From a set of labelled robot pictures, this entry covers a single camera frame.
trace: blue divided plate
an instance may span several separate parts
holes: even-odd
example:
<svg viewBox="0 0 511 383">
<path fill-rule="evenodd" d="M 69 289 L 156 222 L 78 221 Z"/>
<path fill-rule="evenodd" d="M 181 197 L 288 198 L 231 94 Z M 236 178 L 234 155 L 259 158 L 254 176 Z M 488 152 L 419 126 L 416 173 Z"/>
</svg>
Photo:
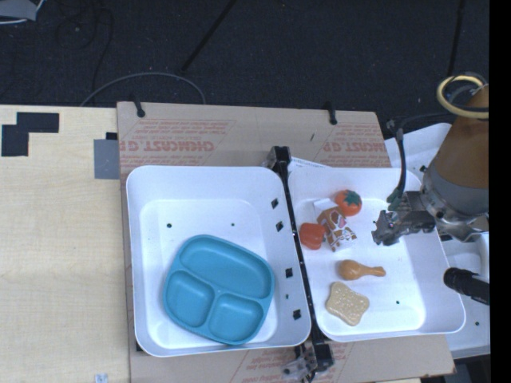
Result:
<svg viewBox="0 0 511 383">
<path fill-rule="evenodd" d="M 259 255 L 212 235 L 196 235 L 174 258 L 163 304 L 185 329 L 241 345 L 259 332 L 274 289 L 273 271 Z"/>
</svg>

